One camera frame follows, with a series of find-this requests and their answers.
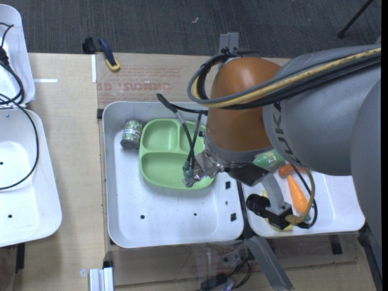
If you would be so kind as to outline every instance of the table surface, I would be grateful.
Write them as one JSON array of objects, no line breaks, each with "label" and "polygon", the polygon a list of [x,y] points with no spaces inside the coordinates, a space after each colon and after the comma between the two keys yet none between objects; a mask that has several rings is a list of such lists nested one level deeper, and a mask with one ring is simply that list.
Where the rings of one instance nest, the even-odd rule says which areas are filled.
[{"label": "table surface", "polygon": [[[15,291],[88,290],[88,269],[101,268],[105,255],[101,159],[96,83],[90,55],[29,54],[36,82],[30,109],[43,121],[62,207],[59,230],[25,244],[24,269]],[[295,290],[375,290],[366,255],[331,266],[286,270]],[[196,290],[197,281],[154,283],[118,290]],[[273,290],[254,273],[244,290]]]}]

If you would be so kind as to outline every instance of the soda can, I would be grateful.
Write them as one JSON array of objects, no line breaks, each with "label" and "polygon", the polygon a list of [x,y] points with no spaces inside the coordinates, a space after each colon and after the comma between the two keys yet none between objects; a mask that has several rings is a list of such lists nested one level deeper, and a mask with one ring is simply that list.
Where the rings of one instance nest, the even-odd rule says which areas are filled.
[{"label": "soda can", "polygon": [[137,120],[127,121],[120,142],[122,147],[125,149],[138,149],[143,127],[143,124]]}]

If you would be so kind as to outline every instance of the green plate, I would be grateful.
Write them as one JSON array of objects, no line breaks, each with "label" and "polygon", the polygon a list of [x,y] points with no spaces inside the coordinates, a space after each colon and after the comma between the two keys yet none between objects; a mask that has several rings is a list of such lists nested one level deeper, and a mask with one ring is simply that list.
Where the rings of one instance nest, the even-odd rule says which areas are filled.
[{"label": "green plate", "polygon": [[[195,123],[186,122],[193,138]],[[202,137],[197,137],[194,153],[205,149]],[[206,177],[187,188],[182,179],[182,167],[190,151],[189,141],[182,125],[176,119],[154,119],[142,131],[139,165],[144,179],[151,184],[170,189],[198,190],[207,187],[213,179]]]}]

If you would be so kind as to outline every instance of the toy carrot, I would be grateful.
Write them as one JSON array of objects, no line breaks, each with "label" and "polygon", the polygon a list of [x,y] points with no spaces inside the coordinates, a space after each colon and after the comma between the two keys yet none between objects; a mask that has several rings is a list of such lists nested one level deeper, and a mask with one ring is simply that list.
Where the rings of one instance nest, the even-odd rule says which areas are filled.
[{"label": "toy carrot", "polygon": [[[296,169],[298,169],[300,172],[304,172],[304,169],[298,166],[296,166]],[[294,169],[292,168],[291,164],[283,165],[278,170],[279,176],[282,178],[285,178],[287,175],[293,172],[294,172]]]},{"label": "toy carrot", "polygon": [[287,176],[287,180],[289,182],[291,198],[295,209],[299,212],[305,212],[309,203],[306,196],[304,196],[298,183],[296,183],[295,179],[291,175]]}]

